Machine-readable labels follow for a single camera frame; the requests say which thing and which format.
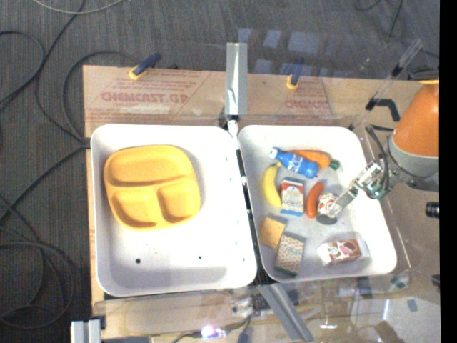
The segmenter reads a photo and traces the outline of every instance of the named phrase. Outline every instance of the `sausage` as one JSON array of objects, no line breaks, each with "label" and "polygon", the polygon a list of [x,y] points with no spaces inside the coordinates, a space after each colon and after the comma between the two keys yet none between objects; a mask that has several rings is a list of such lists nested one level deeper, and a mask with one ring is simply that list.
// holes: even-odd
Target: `sausage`
[{"label": "sausage", "polygon": [[323,192],[323,183],[317,182],[306,197],[306,215],[310,218],[317,216],[317,203],[319,195]]}]

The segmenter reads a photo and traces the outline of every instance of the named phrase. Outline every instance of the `white plastic tray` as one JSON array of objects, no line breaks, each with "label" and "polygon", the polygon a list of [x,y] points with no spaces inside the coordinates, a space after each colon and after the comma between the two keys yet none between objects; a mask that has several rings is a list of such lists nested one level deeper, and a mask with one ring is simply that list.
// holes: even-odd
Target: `white plastic tray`
[{"label": "white plastic tray", "polygon": [[[167,229],[136,231],[114,219],[103,168],[115,151],[133,146],[181,147],[194,166],[200,212]],[[94,178],[96,275],[115,297],[246,286],[256,258],[235,146],[212,126],[109,124],[91,138]]]},{"label": "white plastic tray", "polygon": [[[314,179],[295,174],[282,166],[276,180],[279,182],[285,176],[302,180],[305,196],[311,187],[321,180],[326,185],[326,191],[340,194],[366,166],[361,143],[353,132],[343,127],[330,126],[252,125],[240,131],[238,140],[246,170],[256,231],[260,231],[265,216],[271,216],[287,221],[284,231],[297,234],[305,241],[301,268],[296,277],[288,277],[274,270],[276,250],[259,244],[263,266],[273,279],[279,282],[310,281],[386,274],[392,271],[396,265],[396,252],[381,205],[378,201],[369,199],[363,192],[359,192],[356,199],[339,214],[338,221],[333,225],[320,224],[306,215],[286,216],[263,197],[262,174],[267,166],[276,162],[268,157],[271,147],[283,150],[321,150],[330,154],[333,159],[339,160],[340,167],[337,171],[330,167],[320,169]],[[321,265],[316,253],[319,245],[356,235],[365,240],[370,251],[368,259],[327,267]]]}]

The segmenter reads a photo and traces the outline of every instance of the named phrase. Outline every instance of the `yellow divided tray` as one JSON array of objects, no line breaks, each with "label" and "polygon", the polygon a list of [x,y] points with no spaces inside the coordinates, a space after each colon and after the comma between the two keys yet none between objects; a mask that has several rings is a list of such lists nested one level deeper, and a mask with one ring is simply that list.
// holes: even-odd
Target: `yellow divided tray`
[{"label": "yellow divided tray", "polygon": [[122,149],[105,163],[104,183],[111,210],[124,226],[150,230],[192,219],[200,191],[187,154],[177,146]]}]

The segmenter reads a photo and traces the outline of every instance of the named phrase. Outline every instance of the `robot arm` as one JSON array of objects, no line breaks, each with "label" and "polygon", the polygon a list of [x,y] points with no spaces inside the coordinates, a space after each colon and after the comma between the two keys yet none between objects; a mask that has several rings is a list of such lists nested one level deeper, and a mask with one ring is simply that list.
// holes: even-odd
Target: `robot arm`
[{"label": "robot arm", "polygon": [[332,204],[335,217],[360,190],[372,199],[382,199],[395,184],[438,191],[439,82],[424,84],[414,96],[397,127],[381,147],[382,157],[372,161]]}]

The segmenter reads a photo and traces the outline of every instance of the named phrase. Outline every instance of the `white bottle cap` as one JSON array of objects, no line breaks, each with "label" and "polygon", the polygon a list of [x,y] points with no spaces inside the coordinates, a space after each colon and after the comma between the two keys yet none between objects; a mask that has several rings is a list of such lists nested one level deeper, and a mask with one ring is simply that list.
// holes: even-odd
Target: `white bottle cap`
[{"label": "white bottle cap", "polygon": [[276,147],[273,147],[270,151],[270,157],[272,159],[276,159],[276,155],[278,154],[278,149]]}]

